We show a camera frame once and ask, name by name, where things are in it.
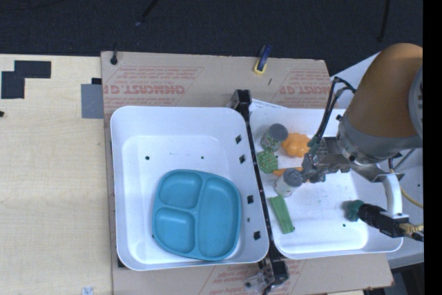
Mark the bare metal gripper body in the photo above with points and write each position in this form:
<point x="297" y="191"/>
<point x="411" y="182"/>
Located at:
<point x="333" y="157"/>

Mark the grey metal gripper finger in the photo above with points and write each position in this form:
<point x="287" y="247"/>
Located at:
<point x="308" y="162"/>
<point x="317" y="177"/>

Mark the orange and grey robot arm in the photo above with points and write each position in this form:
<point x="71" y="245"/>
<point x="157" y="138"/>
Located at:
<point x="383" y="96"/>

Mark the orange toy pumpkin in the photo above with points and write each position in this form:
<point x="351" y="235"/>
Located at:
<point x="296" y="145"/>

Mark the white bottle with grey cap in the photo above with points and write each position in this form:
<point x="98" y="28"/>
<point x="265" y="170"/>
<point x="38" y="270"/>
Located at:
<point x="286" y="184"/>

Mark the orange toy carrot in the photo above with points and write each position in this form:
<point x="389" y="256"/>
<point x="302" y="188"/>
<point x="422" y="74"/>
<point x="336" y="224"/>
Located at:
<point x="278" y="171"/>

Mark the white plastic tray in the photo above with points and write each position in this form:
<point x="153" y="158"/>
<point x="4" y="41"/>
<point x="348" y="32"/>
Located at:
<point x="324" y="217"/>
<point x="179" y="145"/>

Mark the green toy grapes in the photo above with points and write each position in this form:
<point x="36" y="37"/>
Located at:
<point x="266" y="160"/>

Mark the small can with grey lid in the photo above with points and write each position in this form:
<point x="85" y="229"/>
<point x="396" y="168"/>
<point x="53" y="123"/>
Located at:
<point x="274" y="136"/>

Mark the green toy celery stick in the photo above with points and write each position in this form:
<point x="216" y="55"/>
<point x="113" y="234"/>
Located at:
<point x="281" y="214"/>

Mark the thin black and white rod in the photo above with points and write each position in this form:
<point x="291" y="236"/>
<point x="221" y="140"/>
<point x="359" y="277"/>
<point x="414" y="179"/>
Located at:
<point x="263" y="204"/>

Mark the white paper slip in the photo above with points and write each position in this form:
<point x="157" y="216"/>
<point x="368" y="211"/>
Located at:
<point x="267" y="104"/>

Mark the blue divided plate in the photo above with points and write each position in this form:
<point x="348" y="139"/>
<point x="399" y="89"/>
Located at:
<point x="197" y="214"/>

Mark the brown cardboard board red print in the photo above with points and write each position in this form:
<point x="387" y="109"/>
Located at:
<point x="193" y="83"/>

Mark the black cylinder on white bracket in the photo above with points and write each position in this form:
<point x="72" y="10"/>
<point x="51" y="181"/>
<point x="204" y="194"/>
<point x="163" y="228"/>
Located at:
<point x="393" y="197"/>

